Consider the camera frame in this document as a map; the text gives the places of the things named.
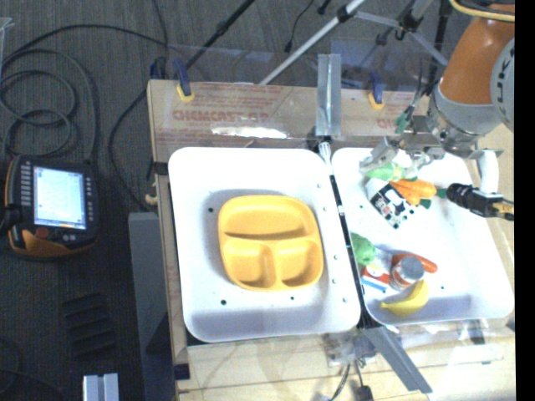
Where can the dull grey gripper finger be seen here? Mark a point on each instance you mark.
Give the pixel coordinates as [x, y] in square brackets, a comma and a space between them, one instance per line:
[382, 150]
[421, 162]

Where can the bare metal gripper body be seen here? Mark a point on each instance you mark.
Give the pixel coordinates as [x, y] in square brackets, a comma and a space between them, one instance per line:
[423, 138]

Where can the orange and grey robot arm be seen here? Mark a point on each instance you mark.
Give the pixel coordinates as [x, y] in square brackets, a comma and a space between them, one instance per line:
[472, 65]

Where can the pale green toy vegetable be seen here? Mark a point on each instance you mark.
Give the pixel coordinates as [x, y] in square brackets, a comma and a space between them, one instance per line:
[382, 171]

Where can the orange carrot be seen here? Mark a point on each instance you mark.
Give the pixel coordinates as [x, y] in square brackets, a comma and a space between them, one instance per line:
[416, 188]

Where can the white carton with black print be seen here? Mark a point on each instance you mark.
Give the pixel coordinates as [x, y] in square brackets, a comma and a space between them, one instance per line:
[390, 209]

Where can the thin black and white rod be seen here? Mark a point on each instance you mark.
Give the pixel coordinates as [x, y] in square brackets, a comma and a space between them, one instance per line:
[342, 219]

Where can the green broccoli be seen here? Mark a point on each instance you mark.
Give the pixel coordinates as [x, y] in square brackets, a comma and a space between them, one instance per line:
[363, 249]

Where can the white plastic tray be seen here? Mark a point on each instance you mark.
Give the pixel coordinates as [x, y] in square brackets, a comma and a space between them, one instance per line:
[200, 307]
[460, 257]

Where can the red can with grey lid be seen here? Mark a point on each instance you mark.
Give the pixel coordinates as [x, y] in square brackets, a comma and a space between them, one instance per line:
[405, 274]

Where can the small red white blue carton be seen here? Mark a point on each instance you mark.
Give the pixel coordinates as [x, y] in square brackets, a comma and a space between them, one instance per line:
[374, 280]

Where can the brown cardboard board red print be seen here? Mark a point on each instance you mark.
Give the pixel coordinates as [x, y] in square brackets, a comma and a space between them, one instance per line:
[251, 107]

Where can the yellow banana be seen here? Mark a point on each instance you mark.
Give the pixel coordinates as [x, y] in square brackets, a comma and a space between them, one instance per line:
[407, 303]

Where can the yellow divided plate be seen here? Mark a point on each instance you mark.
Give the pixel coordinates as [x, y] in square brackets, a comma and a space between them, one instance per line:
[271, 240]

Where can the black cylinder on white bracket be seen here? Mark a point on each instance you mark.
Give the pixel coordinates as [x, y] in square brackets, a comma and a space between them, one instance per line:
[472, 196]

